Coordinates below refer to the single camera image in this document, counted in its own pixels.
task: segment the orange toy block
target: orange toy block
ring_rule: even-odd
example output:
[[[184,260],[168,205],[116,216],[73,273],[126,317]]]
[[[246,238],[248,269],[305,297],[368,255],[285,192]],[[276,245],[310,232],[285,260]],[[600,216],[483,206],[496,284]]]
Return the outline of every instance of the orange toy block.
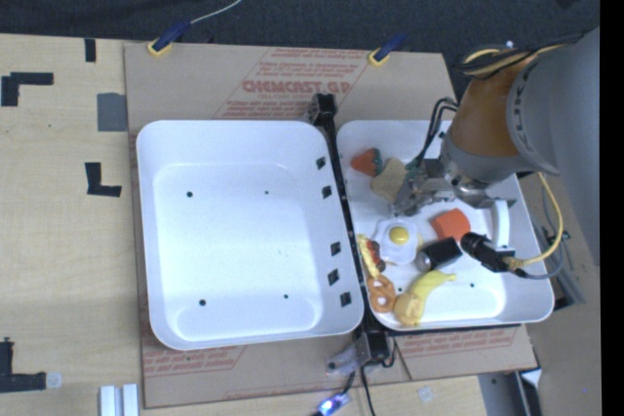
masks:
[[[431,221],[431,226],[440,240],[453,237],[459,242],[464,234],[470,232],[470,221],[459,208],[438,215]]]

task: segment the fried egg toy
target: fried egg toy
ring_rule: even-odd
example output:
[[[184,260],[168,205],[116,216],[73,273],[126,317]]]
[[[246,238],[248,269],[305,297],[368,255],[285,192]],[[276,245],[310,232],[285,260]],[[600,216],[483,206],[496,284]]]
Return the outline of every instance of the fried egg toy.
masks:
[[[386,262],[406,265],[416,257],[418,231],[408,218],[379,220],[372,239],[379,243],[379,256]]]

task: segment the banana toy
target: banana toy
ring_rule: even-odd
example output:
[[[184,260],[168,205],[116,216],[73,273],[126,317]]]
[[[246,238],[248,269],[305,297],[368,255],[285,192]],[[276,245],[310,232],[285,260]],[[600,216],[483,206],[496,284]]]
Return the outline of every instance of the banana toy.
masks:
[[[409,291],[399,295],[394,306],[394,314],[402,325],[416,326],[425,311],[425,302],[429,293],[447,281],[454,281],[456,274],[429,271],[420,276]]]

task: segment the yellow cable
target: yellow cable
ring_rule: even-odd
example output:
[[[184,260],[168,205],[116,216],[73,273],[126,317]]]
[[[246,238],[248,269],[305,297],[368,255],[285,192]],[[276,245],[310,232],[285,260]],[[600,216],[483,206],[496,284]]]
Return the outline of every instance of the yellow cable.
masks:
[[[566,46],[567,44],[557,44],[554,46],[547,46],[547,47],[542,47],[541,49],[539,49],[538,51],[535,51],[536,54],[543,54],[543,53],[547,53],[548,51],[552,51],[553,49],[558,49],[559,47],[563,47]]]
[[[481,49],[480,51],[475,51],[474,53],[472,53],[471,55],[467,56],[463,61],[461,61],[463,64],[465,64],[466,62],[471,62],[473,60],[475,60],[477,57],[481,57],[481,56],[485,56],[486,54],[498,54],[500,53],[500,49]]]
[[[557,199],[555,198],[553,191],[548,185],[548,182],[546,182],[546,177],[541,171],[537,173],[537,177],[539,178],[539,181],[544,186],[544,189],[546,190],[546,194],[548,195],[548,198],[550,199],[550,202],[553,205],[553,208],[555,209],[555,212],[557,214],[557,235],[555,236],[555,240],[551,243],[550,247],[546,251],[544,251],[543,253],[533,258],[522,259],[522,258],[514,258],[514,257],[505,257],[504,261],[507,263],[507,265],[509,265],[509,269],[512,271],[519,269],[521,267],[525,267],[526,265],[539,262],[541,260],[544,260],[545,258],[548,258],[553,253],[553,251],[557,249],[557,247],[559,246],[559,243],[562,240],[562,236],[564,235],[564,217],[562,216],[562,211],[559,208]]]
[[[472,76],[478,77],[484,74],[487,75],[489,73],[492,73],[493,71],[503,69],[507,66],[516,64],[517,62],[520,62],[523,59],[525,59],[527,56],[530,56],[530,52],[528,51],[525,51],[523,53],[517,53],[505,59],[499,60],[497,62],[493,62],[492,64],[488,64],[487,66],[482,66],[480,68],[473,69],[473,70],[465,70],[465,71],[462,71],[462,73],[464,75],[471,76],[471,77]]]

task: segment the pretzel toy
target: pretzel toy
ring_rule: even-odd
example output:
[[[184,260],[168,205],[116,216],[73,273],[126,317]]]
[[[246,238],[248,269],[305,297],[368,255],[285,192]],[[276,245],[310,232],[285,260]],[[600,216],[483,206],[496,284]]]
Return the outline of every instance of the pretzel toy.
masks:
[[[379,313],[391,312],[397,299],[392,282],[379,274],[376,278],[367,279],[369,289],[370,306]]]

